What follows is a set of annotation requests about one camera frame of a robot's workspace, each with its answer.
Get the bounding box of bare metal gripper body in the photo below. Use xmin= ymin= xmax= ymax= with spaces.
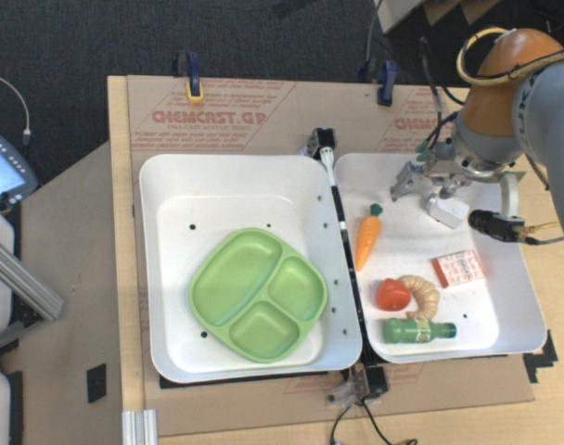
xmin=419 ymin=140 xmax=527 ymax=199

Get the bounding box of white block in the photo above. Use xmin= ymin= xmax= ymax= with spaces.
xmin=426 ymin=197 xmax=471 ymax=230

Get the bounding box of orange carrot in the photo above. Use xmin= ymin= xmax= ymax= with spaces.
xmin=353 ymin=202 xmax=385 ymax=273

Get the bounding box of orange and white carton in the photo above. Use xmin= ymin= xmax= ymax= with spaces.
xmin=431 ymin=248 xmax=488 ymax=289

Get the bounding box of thin black and white rod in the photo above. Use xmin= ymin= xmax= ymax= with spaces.
xmin=319 ymin=146 xmax=371 ymax=359

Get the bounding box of beige croissant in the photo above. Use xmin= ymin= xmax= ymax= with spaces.
xmin=397 ymin=273 xmax=442 ymax=321

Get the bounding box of red tomato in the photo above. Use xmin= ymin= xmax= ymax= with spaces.
xmin=375 ymin=277 xmax=413 ymax=312

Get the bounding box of white plastic tray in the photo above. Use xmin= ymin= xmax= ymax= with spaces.
xmin=138 ymin=153 xmax=364 ymax=384
xmin=333 ymin=151 xmax=549 ymax=365

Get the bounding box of green bottle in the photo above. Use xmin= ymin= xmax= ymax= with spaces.
xmin=381 ymin=317 xmax=458 ymax=346

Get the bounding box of brown cardboard board red print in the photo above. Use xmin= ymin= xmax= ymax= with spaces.
xmin=126 ymin=75 xmax=536 ymax=438

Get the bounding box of green divided plate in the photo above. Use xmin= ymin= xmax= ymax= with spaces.
xmin=186 ymin=226 xmax=330 ymax=365

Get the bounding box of black cylinder on white bracket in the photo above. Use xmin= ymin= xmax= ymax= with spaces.
xmin=468 ymin=172 xmax=527 ymax=244

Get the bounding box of black block with thin wires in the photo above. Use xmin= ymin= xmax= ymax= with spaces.
xmin=309 ymin=127 xmax=338 ymax=159
xmin=350 ymin=363 xmax=391 ymax=401

